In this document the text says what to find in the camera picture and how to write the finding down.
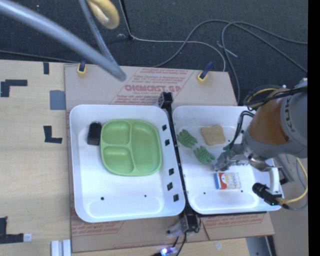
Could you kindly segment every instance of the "green divided plate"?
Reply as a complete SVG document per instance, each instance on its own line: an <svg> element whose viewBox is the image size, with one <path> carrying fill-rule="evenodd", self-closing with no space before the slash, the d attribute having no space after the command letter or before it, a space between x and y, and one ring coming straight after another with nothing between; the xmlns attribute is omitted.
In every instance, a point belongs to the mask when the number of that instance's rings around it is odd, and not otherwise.
<svg viewBox="0 0 320 256"><path fill-rule="evenodd" d="M116 175L151 175L162 165L158 130L146 121L106 122L101 129L100 149L104 167Z"/></svg>

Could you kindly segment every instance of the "dark floor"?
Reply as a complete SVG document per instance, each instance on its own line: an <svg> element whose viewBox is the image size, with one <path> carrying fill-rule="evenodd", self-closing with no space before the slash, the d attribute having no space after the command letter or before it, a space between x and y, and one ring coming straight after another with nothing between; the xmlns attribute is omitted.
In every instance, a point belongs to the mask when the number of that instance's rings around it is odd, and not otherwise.
<svg viewBox="0 0 320 256"><path fill-rule="evenodd" d="M13 2L48 17L98 49L77 0ZM189 38L189 41L202 43L187 43L176 57L160 67L201 70L213 61L213 71L229 72L239 105L243 104L248 92L258 86L287 85L292 88L307 77L307 0L124 0L131 34L149 41L129 39L120 1L112 2L120 12L120 25L107 30L98 22L96 24L121 66L154 67L165 62L182 43L151 41L184 41L203 23ZM9 51L81 61L82 57L77 53L15 19L0 15L0 23L0 59L58 61L1 52ZM232 66L219 46L222 41L234 54L228 54Z"/></svg>

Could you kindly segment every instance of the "white tray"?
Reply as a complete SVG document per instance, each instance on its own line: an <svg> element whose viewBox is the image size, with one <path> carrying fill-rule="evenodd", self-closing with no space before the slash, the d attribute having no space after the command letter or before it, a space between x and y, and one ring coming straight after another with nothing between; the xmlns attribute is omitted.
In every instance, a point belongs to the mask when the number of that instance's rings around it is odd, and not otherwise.
<svg viewBox="0 0 320 256"><path fill-rule="evenodd" d="M230 214L249 213L261 211L275 211L281 208L279 205L269 205L252 190L254 183L270 184L268 172L261 172L251 165L231 166L225 172L238 173L240 189L217 189L214 180L213 166L223 151L223 147L234 138L240 113L248 110L245 106L179 106L172 114L175 133L179 134L182 129L187 130L197 139L193 148L188 148L178 142L178 150L187 197L190 206L199 214ZM245 116L242 129L246 129L251 117ZM208 146L200 133L201 127L220 125L226 138L224 144ZM241 142L241 135L235 143ZM214 155L208 165L198 161L194 149L204 146L209 153Z"/></svg>
<svg viewBox="0 0 320 256"><path fill-rule="evenodd" d="M159 133L162 165L147 176L120 176L103 165L100 147L89 145L89 126L114 119L150 122ZM86 222L176 216L186 204L168 117L157 106L78 105L69 116L74 204Z"/></svg>

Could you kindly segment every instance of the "cardboard box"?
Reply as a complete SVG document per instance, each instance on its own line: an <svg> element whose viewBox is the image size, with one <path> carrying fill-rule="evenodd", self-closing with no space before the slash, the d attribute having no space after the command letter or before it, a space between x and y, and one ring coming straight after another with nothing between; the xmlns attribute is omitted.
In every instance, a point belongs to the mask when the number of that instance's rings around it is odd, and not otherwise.
<svg viewBox="0 0 320 256"><path fill-rule="evenodd" d="M185 105L236 106L228 73L209 72L200 83L200 70L122 67L127 75L123 82L95 65L88 65L85 75L77 74L77 65L64 69L66 119L68 136L68 167L71 208L72 252L172 245L176 237L166 229L179 221L179 216L88 223L75 211L73 170L71 162L69 114L81 104L156 105L161 92L172 92L172 108ZM267 212L201 217L198 233L187 242L265 236L274 234Z"/></svg>

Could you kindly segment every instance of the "black tape mark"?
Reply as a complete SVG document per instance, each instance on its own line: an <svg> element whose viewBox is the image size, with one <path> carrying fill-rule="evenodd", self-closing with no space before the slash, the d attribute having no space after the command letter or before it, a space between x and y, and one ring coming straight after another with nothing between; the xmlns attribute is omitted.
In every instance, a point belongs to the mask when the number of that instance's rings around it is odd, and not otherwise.
<svg viewBox="0 0 320 256"><path fill-rule="evenodd" d="M49 62L43 63L43 74L49 75Z"/></svg>
<svg viewBox="0 0 320 256"><path fill-rule="evenodd" d="M22 243L24 234L7 234L7 219L8 217L0 218L0 244Z"/></svg>
<svg viewBox="0 0 320 256"><path fill-rule="evenodd" d="M52 126L50 125L44 125L43 126L44 130L44 142L49 142L49 143L62 143L62 138L52 138Z"/></svg>
<svg viewBox="0 0 320 256"><path fill-rule="evenodd" d="M50 91L50 110L65 110L66 96L62 90Z"/></svg>
<svg viewBox="0 0 320 256"><path fill-rule="evenodd" d="M0 85L0 97L9 97L11 86L27 86L28 80L6 79Z"/></svg>
<svg viewBox="0 0 320 256"><path fill-rule="evenodd" d="M6 82L1 82L0 97L9 97L10 86Z"/></svg>

